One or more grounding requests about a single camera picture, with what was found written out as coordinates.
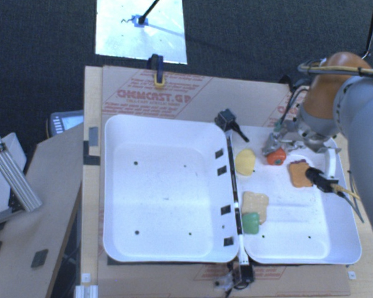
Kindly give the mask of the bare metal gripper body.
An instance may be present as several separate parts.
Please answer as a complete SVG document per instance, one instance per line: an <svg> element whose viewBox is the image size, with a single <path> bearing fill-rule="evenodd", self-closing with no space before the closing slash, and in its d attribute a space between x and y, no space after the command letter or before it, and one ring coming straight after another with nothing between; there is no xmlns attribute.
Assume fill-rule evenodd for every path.
<svg viewBox="0 0 373 298"><path fill-rule="evenodd" d="M340 147L331 147L330 144L326 144L330 137L318 134L303 121L287 120L282 123L278 133L282 148L285 142L294 140L300 142L300 149L308 148L317 154L323 154L329 149L335 150L336 153L341 151Z"/></svg>

